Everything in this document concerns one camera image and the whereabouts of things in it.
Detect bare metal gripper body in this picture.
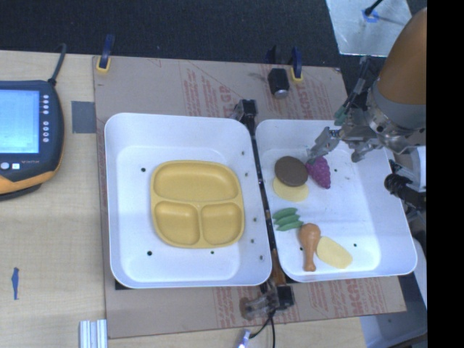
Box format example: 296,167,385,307
339,103,426,155

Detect purple grapes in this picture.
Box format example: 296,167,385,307
304,156,332,190

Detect brown round biscuit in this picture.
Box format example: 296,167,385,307
274,155,309,188

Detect white plastic tray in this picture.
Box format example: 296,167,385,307
255,119,418,283
104,112,273,289

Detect yellow round slice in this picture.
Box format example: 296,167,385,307
272,177,310,203

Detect small black can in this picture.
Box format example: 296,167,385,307
268,67,291,99

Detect green pea pods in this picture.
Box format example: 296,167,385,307
272,207,305,232

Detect brown chicken drumstick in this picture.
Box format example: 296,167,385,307
298,223,322,273

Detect yellow oval slice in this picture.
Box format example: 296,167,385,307
316,236,354,270

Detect yellow divided plate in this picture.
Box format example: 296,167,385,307
149,159,246,249

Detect brown cardboard board red print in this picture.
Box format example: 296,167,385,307
92,55,407,339

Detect black cylinder on white bracket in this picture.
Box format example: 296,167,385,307
384,146,428,212

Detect black block with thin wires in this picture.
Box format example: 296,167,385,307
231,99,259,123
240,283,295,320

